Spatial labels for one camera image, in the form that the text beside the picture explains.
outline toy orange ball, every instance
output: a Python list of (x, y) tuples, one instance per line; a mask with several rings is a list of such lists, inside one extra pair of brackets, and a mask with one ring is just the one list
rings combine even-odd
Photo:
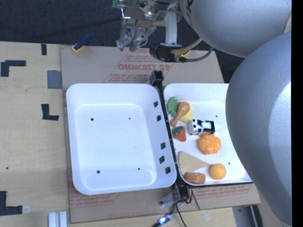
[(210, 176), (213, 179), (221, 180), (226, 176), (226, 168), (224, 165), (217, 163), (211, 166)]

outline wooden table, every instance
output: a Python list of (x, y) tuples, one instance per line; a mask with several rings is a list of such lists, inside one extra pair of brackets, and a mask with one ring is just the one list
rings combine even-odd
[[(0, 61), (26, 60), (0, 77), (0, 191), (7, 206), (28, 205), (30, 213), (0, 216), (0, 226), (46, 227), (49, 212), (69, 211), (62, 90), (48, 89), (47, 71), (61, 70), (60, 45), (0, 42)], [(43, 120), (41, 104), (58, 121)], [(210, 219), (204, 218), (208, 213)], [(161, 216), (114, 219), (78, 227), (151, 227)], [(231, 208), (182, 213), (189, 227), (236, 227)], [(178, 214), (170, 226), (183, 226)]]

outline white tray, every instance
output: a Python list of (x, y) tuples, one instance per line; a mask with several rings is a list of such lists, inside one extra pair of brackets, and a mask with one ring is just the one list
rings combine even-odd
[(67, 110), (72, 178), (87, 195), (171, 186), (177, 177), (157, 90), (75, 84)]
[[(180, 151), (184, 151), (198, 159), (201, 159), (209, 166), (200, 168), (195, 172), (204, 173), (206, 175), (204, 184), (189, 183), (190, 185), (216, 185), (230, 183), (252, 182), (246, 173), (237, 153), (232, 145), (231, 138), (228, 133), (226, 117), (225, 117), (225, 98), (228, 84), (170, 84), (164, 88), (164, 98), (167, 102), (171, 97), (175, 97), (180, 102), (188, 102), (193, 106), (194, 119), (214, 121), (215, 133), (221, 141), (221, 149), (215, 154), (204, 154), (198, 147), (199, 136), (189, 135), (187, 124), (181, 121), (177, 126), (184, 126), (186, 129), (187, 140), (181, 142), (173, 139), (176, 155)], [(212, 164), (221, 163), (226, 167), (227, 174), (222, 180), (214, 180), (209, 170)]]

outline red toy vegetable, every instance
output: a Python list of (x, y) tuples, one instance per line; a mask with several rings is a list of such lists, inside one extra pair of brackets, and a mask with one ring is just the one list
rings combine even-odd
[(185, 128), (183, 126), (174, 128), (172, 137), (182, 142), (186, 141)]

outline toy orange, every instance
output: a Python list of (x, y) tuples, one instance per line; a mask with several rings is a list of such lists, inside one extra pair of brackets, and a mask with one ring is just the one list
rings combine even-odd
[(210, 168), (210, 176), (213, 179), (221, 180), (226, 176), (226, 168), (221, 163), (212, 165)]
[(213, 154), (221, 148), (221, 141), (214, 134), (205, 134), (199, 139), (198, 145), (205, 154)]

